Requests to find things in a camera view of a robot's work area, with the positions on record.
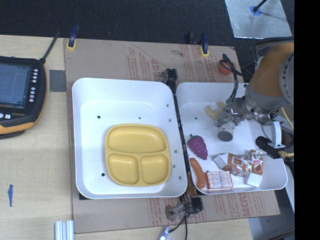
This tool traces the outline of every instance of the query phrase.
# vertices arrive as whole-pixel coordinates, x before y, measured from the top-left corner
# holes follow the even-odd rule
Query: toy hot dog
[[[199,189],[203,189],[206,185],[206,181],[205,181],[205,174],[200,166],[200,164],[198,163],[198,161],[195,158],[190,158],[190,165],[194,170],[194,173],[196,175],[196,186]]]

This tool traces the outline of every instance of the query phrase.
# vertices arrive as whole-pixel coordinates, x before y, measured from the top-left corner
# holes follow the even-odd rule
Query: black surface
[[[295,0],[280,1],[294,35]],[[205,32],[210,46],[235,47],[241,67],[257,41],[234,37],[225,0],[0,0],[0,10],[0,35],[69,38],[79,24],[82,39],[181,44]]]

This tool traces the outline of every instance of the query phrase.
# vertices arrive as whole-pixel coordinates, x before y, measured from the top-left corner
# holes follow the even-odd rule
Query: yellow divided plate
[[[170,175],[166,135],[147,124],[117,124],[105,135],[105,164],[113,181],[124,186],[154,186]]]

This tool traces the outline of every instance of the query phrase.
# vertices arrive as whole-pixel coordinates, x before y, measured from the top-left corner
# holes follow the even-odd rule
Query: wooden table
[[[0,35],[0,56],[40,59],[53,38]],[[64,39],[58,38],[45,69],[65,70]],[[56,221],[73,219],[65,92],[49,92],[39,122],[22,135],[0,139],[0,239],[54,240]],[[13,185],[12,206],[8,190]],[[75,240],[153,240],[162,227],[76,234]],[[187,225],[188,239],[252,239],[247,219]],[[184,240],[185,226],[171,233]]]

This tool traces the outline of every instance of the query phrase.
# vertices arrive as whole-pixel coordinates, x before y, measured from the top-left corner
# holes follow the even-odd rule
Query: cardboard sheet
[[[71,164],[74,232],[90,233],[121,229],[176,225],[167,219],[165,209],[180,203],[171,198],[122,198],[92,200],[82,197],[76,186],[73,133],[72,86],[84,77],[158,81],[165,69],[177,69],[182,82],[233,82],[233,75],[219,73],[219,60],[227,54],[236,69],[237,55],[232,47],[209,46],[201,55],[199,45],[145,43],[78,39],[74,50],[64,49],[69,146]],[[201,195],[203,211],[189,217],[188,223],[235,220],[279,215],[275,192],[259,191]]]

